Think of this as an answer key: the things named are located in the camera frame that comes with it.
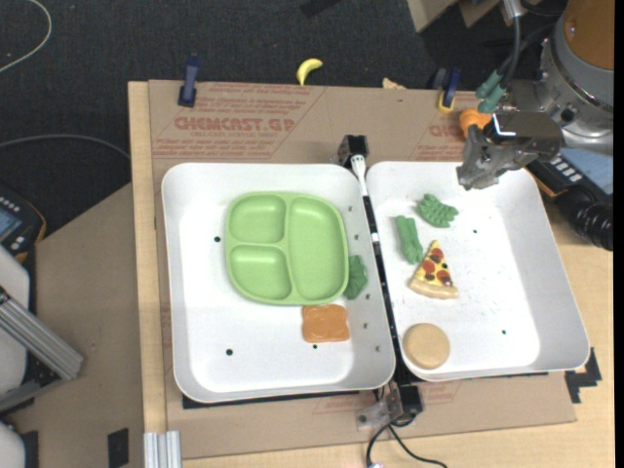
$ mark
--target banana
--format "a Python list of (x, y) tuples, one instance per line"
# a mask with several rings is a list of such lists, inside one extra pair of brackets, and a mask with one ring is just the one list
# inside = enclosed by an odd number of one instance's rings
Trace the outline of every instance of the banana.
[(298, 80), (299, 85), (303, 85), (305, 83), (305, 79), (310, 71), (314, 71), (322, 65), (323, 63), (317, 58), (309, 58), (302, 62), (296, 71), (296, 79)]

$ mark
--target toy pizza slice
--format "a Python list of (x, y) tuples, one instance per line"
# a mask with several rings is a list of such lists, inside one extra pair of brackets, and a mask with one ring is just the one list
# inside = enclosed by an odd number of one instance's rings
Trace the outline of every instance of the toy pizza slice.
[(438, 241), (431, 243), (427, 255), (416, 269), (409, 287), (432, 298), (457, 298), (459, 291), (452, 283), (449, 265)]

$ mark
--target blue clamp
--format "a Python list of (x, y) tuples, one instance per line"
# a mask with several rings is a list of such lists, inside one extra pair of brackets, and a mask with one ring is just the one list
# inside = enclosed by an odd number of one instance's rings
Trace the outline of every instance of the blue clamp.
[(193, 107), (195, 105), (195, 81), (197, 80), (197, 72), (199, 70), (199, 58), (195, 54), (191, 54), (186, 60), (184, 69), (184, 85), (179, 88), (179, 97), (177, 103), (185, 107)]
[(453, 100), (455, 99), (455, 93), (457, 92), (457, 86), (459, 85), (459, 68), (454, 67), (448, 74), (446, 81), (445, 91), (442, 96), (442, 106), (450, 108)]

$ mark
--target green plate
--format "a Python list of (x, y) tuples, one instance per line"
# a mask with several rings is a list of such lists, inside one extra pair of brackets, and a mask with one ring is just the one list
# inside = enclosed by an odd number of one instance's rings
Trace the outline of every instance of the green plate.
[(329, 303), (349, 280), (340, 212), (307, 194), (255, 192), (237, 198), (227, 211), (225, 254), (232, 284), (264, 303)]

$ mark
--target green toy vegetable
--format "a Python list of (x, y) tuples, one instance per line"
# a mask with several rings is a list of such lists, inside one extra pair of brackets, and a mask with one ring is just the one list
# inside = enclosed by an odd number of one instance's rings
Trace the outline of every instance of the green toy vegetable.
[(423, 250), (418, 233), (416, 232), (416, 222), (411, 217), (399, 215), (395, 218), (399, 239), (401, 240), (401, 251), (412, 265), (422, 260)]
[(450, 227), (452, 220), (459, 214), (456, 208), (441, 203), (433, 194), (425, 194), (416, 206), (416, 211), (436, 227)]
[(353, 300), (357, 298), (368, 281), (367, 268), (362, 263), (362, 258), (358, 254), (349, 256), (349, 282), (344, 290), (344, 295), (347, 299)]

